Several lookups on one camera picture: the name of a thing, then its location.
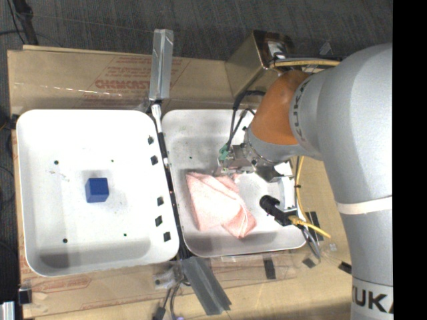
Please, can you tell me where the brown cardboard board red print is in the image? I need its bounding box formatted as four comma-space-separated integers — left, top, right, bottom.
6, 44, 301, 319

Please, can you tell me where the pink folded cloth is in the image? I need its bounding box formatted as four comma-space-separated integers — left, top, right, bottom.
185, 172, 258, 240

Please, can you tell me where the white plastic tray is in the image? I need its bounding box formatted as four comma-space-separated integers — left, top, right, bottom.
15, 108, 181, 278
160, 108, 308, 258

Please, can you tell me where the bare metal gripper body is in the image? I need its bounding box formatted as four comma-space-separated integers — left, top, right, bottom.
216, 143, 279, 181

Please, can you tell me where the blue cube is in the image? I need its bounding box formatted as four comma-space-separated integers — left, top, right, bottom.
84, 177, 110, 203

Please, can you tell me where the thin black and white rod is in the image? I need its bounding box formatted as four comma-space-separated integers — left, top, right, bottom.
150, 103, 188, 260

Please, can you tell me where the black cylinder on white bracket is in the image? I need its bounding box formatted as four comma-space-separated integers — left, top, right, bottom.
259, 161, 300, 228

